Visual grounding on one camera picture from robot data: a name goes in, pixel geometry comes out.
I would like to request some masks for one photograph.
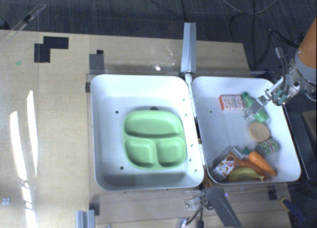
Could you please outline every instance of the toy banana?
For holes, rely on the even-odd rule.
[[[264,175],[258,174],[253,168],[250,167],[237,167],[233,169],[228,176],[228,180],[230,182],[249,179],[264,180],[264,178]]]

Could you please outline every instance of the orange vegetable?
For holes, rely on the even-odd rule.
[[[249,159],[252,163],[256,164],[258,167],[262,168],[264,171],[268,172],[273,176],[277,176],[273,168],[265,161],[265,159],[257,152],[253,151],[249,154]]]
[[[239,166],[253,168],[259,175],[264,175],[264,170],[251,162],[249,159],[242,159],[239,163]]]

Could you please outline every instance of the green tray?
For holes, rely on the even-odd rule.
[[[139,169],[171,169],[186,159],[182,121],[170,112],[129,113],[123,124],[123,144],[127,160]]]

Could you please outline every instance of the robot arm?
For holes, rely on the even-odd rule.
[[[281,106],[285,105],[297,93],[304,93],[310,100],[316,101],[316,18],[310,26],[295,56],[287,66],[285,79],[281,78],[265,94],[258,97],[247,110],[243,117],[250,119],[269,101]],[[283,58],[283,50],[275,49],[279,58]]]

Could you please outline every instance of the table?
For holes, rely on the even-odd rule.
[[[37,63],[34,44],[42,44],[44,37],[68,38],[68,49],[52,48],[50,63]],[[34,223],[41,228],[75,227],[76,211],[88,210],[93,194],[104,197],[109,207],[103,216],[96,217],[98,228],[108,223],[113,228],[173,228],[179,217],[192,216],[193,212],[184,210],[186,193],[182,191],[170,190],[161,200],[157,200],[156,194],[162,196],[162,192],[153,192],[150,201],[142,200],[142,193],[136,192],[128,201],[131,205],[120,212],[127,193],[110,193],[94,187],[90,176],[90,122],[85,86],[89,54],[96,54],[97,50],[104,53],[106,73],[158,74],[156,65],[162,65],[159,74],[177,75],[182,41],[22,31],[2,47],[0,193],[2,198],[10,198],[10,203],[0,206],[1,227],[26,227]],[[202,74],[250,76],[242,44],[198,41],[197,65]],[[37,159],[27,112],[27,101],[31,100],[27,98],[32,95],[38,135]],[[27,184],[21,182],[12,154],[10,135],[16,117]],[[277,188],[277,192],[288,194],[285,185]],[[239,189],[229,195],[244,227],[290,227],[287,213],[277,201],[268,200],[267,192],[246,193]],[[145,206],[157,210],[155,215],[147,213]],[[205,227],[222,227],[214,211],[204,212],[204,216]]]

